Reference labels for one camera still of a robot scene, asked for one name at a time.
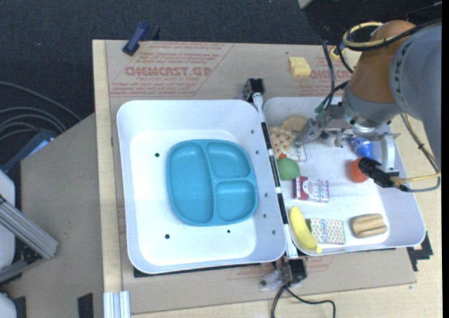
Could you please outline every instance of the yellow wire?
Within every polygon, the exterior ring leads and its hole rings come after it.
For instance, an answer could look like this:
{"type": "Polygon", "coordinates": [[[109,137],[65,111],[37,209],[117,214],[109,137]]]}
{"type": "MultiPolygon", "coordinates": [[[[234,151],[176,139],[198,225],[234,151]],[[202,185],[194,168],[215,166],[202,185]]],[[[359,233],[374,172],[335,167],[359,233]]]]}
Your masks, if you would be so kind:
{"type": "Polygon", "coordinates": [[[375,40],[375,41],[366,41],[366,42],[353,42],[353,41],[348,40],[348,36],[350,34],[353,34],[355,31],[359,31],[360,29],[363,29],[364,27],[380,27],[382,25],[383,25],[382,22],[365,22],[365,23],[361,23],[360,25],[353,26],[351,29],[346,31],[346,33],[343,35],[343,39],[342,39],[343,43],[345,44],[346,47],[349,47],[349,48],[351,48],[351,47],[365,48],[365,47],[371,47],[371,46],[383,44],[385,41],[389,41],[398,36],[398,35],[395,35],[395,36],[387,37],[386,39],[375,40]]]}
{"type": "Polygon", "coordinates": [[[419,177],[411,177],[411,178],[400,178],[400,177],[390,177],[390,180],[393,181],[395,185],[403,185],[404,183],[415,182],[418,180],[430,180],[432,178],[441,177],[441,173],[435,173],[433,175],[421,175],[419,177]]]}

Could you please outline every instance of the cable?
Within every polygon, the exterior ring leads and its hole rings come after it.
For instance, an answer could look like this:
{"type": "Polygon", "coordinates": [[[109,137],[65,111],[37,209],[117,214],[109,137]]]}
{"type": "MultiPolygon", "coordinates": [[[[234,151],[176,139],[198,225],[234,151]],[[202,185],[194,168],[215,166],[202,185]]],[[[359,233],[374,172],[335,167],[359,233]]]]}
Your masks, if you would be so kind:
{"type": "Polygon", "coordinates": [[[412,136],[413,140],[418,145],[418,149],[424,153],[425,157],[435,170],[435,174],[433,175],[422,175],[418,177],[412,177],[412,178],[400,178],[400,177],[391,177],[391,181],[395,184],[396,188],[399,188],[401,191],[404,192],[412,192],[412,193],[420,193],[420,192],[428,192],[435,190],[440,187],[441,184],[441,173],[439,172],[438,165],[436,164],[435,157],[429,152],[428,149],[424,146],[424,143],[420,140],[418,135],[416,134],[415,130],[413,129],[412,123],[410,121],[410,117],[407,114],[401,114],[401,118],[403,123],[405,124],[409,134],[412,136]],[[414,182],[418,180],[428,180],[436,178],[436,184],[433,187],[427,187],[427,188],[418,188],[418,189],[412,189],[404,185],[404,183],[414,182]]]}
{"type": "Polygon", "coordinates": [[[318,305],[318,304],[330,303],[330,304],[332,305],[332,308],[333,308],[332,317],[333,317],[333,318],[336,317],[336,314],[337,314],[337,308],[335,307],[335,303],[334,303],[332,300],[319,300],[319,301],[317,301],[317,302],[311,302],[310,300],[305,300],[305,299],[303,299],[303,298],[300,298],[300,297],[296,296],[296,294],[294,294],[294,293],[287,287],[287,285],[284,285],[284,286],[282,286],[282,287],[278,290],[278,292],[277,292],[276,295],[274,296],[273,303],[272,303],[272,310],[271,310],[271,314],[270,314],[270,317],[271,317],[271,318],[276,318],[275,315],[274,315],[274,311],[276,310],[276,306],[277,306],[277,303],[278,303],[278,301],[279,301],[279,298],[282,296],[282,293],[283,293],[284,291],[289,292],[289,294],[290,294],[292,297],[294,297],[294,298],[296,298],[298,301],[303,302],[303,303],[306,303],[306,304],[318,305]]]}
{"type": "Polygon", "coordinates": [[[424,153],[425,157],[429,161],[429,163],[434,168],[435,172],[438,173],[438,165],[436,164],[435,157],[429,152],[429,150],[424,146],[424,143],[420,140],[418,135],[416,134],[415,130],[412,127],[412,122],[410,121],[410,117],[407,114],[401,114],[401,118],[403,123],[406,125],[407,131],[412,136],[415,143],[418,145],[418,149],[424,153]]]}
{"type": "Polygon", "coordinates": [[[274,311],[276,310],[276,306],[278,304],[279,298],[282,296],[282,293],[284,292],[284,290],[286,289],[286,286],[282,286],[276,293],[276,295],[274,296],[273,299],[273,304],[272,304],[272,310],[270,312],[270,317],[271,318],[276,318],[276,316],[274,315],[274,311]]]}
{"type": "Polygon", "coordinates": [[[354,32],[359,31],[362,28],[366,27],[375,27],[376,29],[379,26],[382,26],[383,23],[381,22],[365,22],[361,23],[359,25],[355,25],[352,28],[350,28],[344,35],[343,35],[343,43],[347,48],[350,48],[353,51],[369,51],[369,50],[375,50],[378,48],[382,48],[385,46],[388,46],[389,44],[392,44],[393,42],[396,42],[403,37],[410,36],[414,34],[415,32],[419,31],[420,29],[423,29],[428,26],[432,25],[438,25],[442,23],[441,18],[437,18],[435,20],[431,20],[429,22],[422,23],[420,25],[414,26],[411,29],[408,29],[407,31],[402,32],[401,34],[397,34],[396,36],[391,37],[385,37],[384,39],[375,40],[375,41],[366,41],[366,42],[353,42],[349,39],[349,36],[351,36],[354,32]]]}
{"type": "Polygon", "coordinates": [[[0,124],[0,129],[3,128],[6,124],[8,124],[9,122],[14,121],[15,119],[21,119],[21,118],[34,118],[34,119],[40,119],[43,121],[47,121],[48,123],[50,123],[51,125],[53,125],[60,133],[63,133],[64,131],[57,125],[55,124],[55,122],[53,122],[51,119],[45,117],[45,116],[40,116],[38,114],[20,114],[18,116],[14,116],[11,117],[10,119],[7,119],[6,121],[4,121],[2,124],[0,124]]]}
{"type": "Polygon", "coordinates": [[[354,73],[354,70],[348,65],[348,63],[346,62],[346,60],[343,57],[343,52],[340,50],[339,45],[336,45],[336,49],[337,49],[337,53],[338,56],[340,57],[340,60],[342,61],[342,64],[346,67],[346,69],[351,72],[352,74],[354,73]]]}
{"type": "MultiPolygon", "coordinates": [[[[349,82],[349,80],[348,80],[348,81],[345,81],[345,82],[342,82],[341,84],[339,84],[338,86],[336,86],[336,87],[333,89],[333,93],[337,92],[338,90],[342,90],[343,88],[345,88],[346,85],[348,84],[348,82],[349,82]]],[[[331,93],[329,93],[329,94],[324,98],[324,100],[321,101],[321,103],[319,104],[319,106],[315,109],[315,113],[319,113],[319,112],[323,111],[323,108],[324,108],[326,102],[329,100],[330,96],[331,96],[331,93]]]]}
{"type": "Polygon", "coordinates": [[[395,16],[390,16],[389,18],[385,18],[382,21],[395,20],[395,19],[403,17],[403,16],[405,16],[407,18],[409,15],[411,15],[413,13],[418,13],[418,12],[421,12],[421,11],[424,11],[424,10],[429,10],[430,8],[435,8],[435,7],[442,6],[442,5],[443,5],[442,1],[437,1],[437,2],[434,2],[432,5],[424,6],[424,7],[421,7],[421,8],[416,8],[415,10],[406,11],[404,13],[400,13],[400,14],[395,15],[395,16]]]}
{"type": "Polygon", "coordinates": [[[16,130],[16,131],[7,133],[6,135],[3,135],[3,136],[0,137],[0,142],[1,142],[2,140],[7,139],[8,137],[11,137],[12,135],[18,135],[19,133],[26,133],[26,132],[34,132],[34,129],[31,129],[31,128],[24,128],[24,129],[22,129],[22,130],[16,130]]]}
{"type": "Polygon", "coordinates": [[[51,118],[56,124],[58,124],[60,126],[60,128],[63,131],[67,130],[67,127],[56,117],[53,116],[51,113],[44,111],[44,110],[40,110],[39,108],[34,108],[34,107],[11,107],[11,108],[6,108],[4,110],[0,110],[0,114],[2,113],[7,113],[7,112],[11,112],[11,111],[32,111],[32,112],[38,112],[38,113],[42,113],[42,114],[46,114],[49,118],[51,118]]]}
{"type": "Polygon", "coordinates": [[[30,89],[28,89],[28,88],[25,88],[25,87],[22,87],[22,86],[19,86],[19,85],[16,85],[16,84],[12,84],[12,83],[10,83],[10,82],[0,81],[0,86],[6,86],[6,87],[10,87],[10,88],[15,88],[15,89],[17,89],[17,90],[21,90],[21,91],[27,92],[27,93],[29,93],[29,94],[31,94],[31,95],[34,95],[34,96],[36,96],[36,97],[38,97],[38,98],[41,98],[42,100],[45,100],[45,101],[47,101],[47,102],[49,102],[49,103],[51,103],[51,104],[53,104],[53,105],[55,105],[55,106],[58,106],[60,109],[66,111],[66,112],[68,112],[70,115],[72,115],[72,116],[73,116],[74,118],[76,118],[78,121],[81,121],[81,117],[78,116],[76,113],[74,113],[73,111],[71,111],[71,110],[68,109],[67,107],[61,105],[60,103],[58,103],[58,102],[52,100],[51,98],[48,98],[48,97],[46,97],[46,96],[44,96],[44,95],[41,95],[40,93],[34,92],[33,90],[30,90],[30,89]]]}
{"type": "Polygon", "coordinates": [[[5,131],[5,130],[7,130],[8,128],[14,127],[14,126],[24,126],[24,127],[30,128],[30,129],[32,129],[32,130],[34,130],[34,131],[38,131],[38,129],[36,128],[36,126],[33,126],[32,124],[28,124],[28,123],[26,123],[26,122],[13,122],[12,124],[6,124],[6,125],[2,126],[2,127],[0,128],[0,132],[5,131]]]}
{"type": "Polygon", "coordinates": [[[332,60],[330,59],[330,55],[329,55],[329,51],[328,51],[328,42],[324,41],[323,42],[323,51],[324,51],[324,55],[326,57],[326,61],[328,62],[328,67],[329,67],[329,73],[330,73],[330,95],[328,96],[328,103],[327,105],[324,107],[324,110],[326,111],[331,102],[332,99],[334,97],[334,92],[335,92],[335,72],[334,72],[334,66],[332,64],[332,60]]]}
{"type": "Polygon", "coordinates": [[[311,302],[310,300],[305,300],[302,299],[298,296],[296,296],[288,287],[286,287],[286,291],[289,292],[289,294],[298,299],[300,302],[306,303],[306,304],[312,304],[312,305],[317,305],[317,304],[324,304],[324,303],[330,303],[332,305],[333,308],[333,313],[332,313],[332,317],[335,318],[335,315],[337,314],[337,308],[335,307],[335,303],[332,300],[319,300],[317,302],[311,302]]]}

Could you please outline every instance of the blue plate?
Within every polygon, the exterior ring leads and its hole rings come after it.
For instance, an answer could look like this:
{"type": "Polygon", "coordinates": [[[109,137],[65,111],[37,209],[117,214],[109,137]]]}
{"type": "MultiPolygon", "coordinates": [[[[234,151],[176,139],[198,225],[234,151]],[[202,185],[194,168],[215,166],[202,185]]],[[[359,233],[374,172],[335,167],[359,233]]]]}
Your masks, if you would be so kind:
{"type": "Polygon", "coordinates": [[[248,154],[225,140],[188,140],[166,162],[168,196],[190,225],[228,225],[252,216],[258,193],[248,154]]]}

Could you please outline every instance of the yellow banana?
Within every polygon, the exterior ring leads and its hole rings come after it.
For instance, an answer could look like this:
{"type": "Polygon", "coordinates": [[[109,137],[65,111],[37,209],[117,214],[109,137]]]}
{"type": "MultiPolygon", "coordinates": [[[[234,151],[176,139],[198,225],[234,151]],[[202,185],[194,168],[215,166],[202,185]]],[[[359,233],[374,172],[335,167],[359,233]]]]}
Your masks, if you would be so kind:
{"type": "Polygon", "coordinates": [[[310,251],[315,250],[317,253],[322,252],[323,249],[318,247],[315,237],[311,234],[309,228],[307,227],[304,216],[302,215],[300,209],[296,206],[293,206],[290,210],[290,227],[296,239],[304,249],[310,251]]]}

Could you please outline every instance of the snack package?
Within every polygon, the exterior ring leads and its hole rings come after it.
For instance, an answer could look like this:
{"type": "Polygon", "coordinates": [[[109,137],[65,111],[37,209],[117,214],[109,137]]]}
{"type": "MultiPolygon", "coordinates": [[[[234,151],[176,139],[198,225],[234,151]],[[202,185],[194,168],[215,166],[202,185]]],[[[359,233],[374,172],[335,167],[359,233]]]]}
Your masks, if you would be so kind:
{"type": "Polygon", "coordinates": [[[315,237],[316,243],[345,244],[344,228],[342,220],[325,218],[310,218],[310,232],[315,237]]]}
{"type": "Polygon", "coordinates": [[[300,175],[293,184],[293,198],[303,201],[328,202],[329,182],[300,175]]]}

